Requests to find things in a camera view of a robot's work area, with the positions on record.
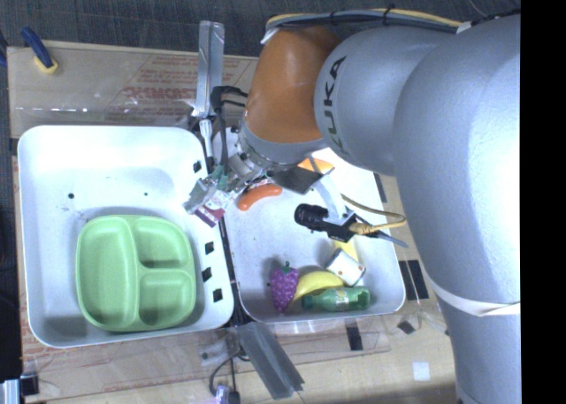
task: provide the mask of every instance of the sink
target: sink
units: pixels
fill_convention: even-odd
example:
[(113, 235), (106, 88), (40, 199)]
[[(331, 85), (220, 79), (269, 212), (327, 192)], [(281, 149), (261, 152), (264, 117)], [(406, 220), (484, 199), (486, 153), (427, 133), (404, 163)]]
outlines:
[[(233, 293), (218, 227), (182, 203), (207, 175), (203, 148), (178, 127), (37, 126), (19, 140), (19, 191), (29, 325), (42, 343), (78, 347), (196, 332), (224, 325)], [(190, 317), (163, 330), (110, 332), (91, 324), (77, 298), (82, 227), (102, 216), (161, 217), (187, 235), (195, 259)]]

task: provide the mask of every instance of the toy bottle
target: toy bottle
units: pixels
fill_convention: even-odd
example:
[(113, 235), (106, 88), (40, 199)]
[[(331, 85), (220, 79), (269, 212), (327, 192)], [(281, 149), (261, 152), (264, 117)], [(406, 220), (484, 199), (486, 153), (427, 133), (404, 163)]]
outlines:
[(365, 286), (326, 289), (317, 295), (303, 296), (301, 304), (304, 309), (326, 311), (366, 309), (370, 305), (370, 290)]

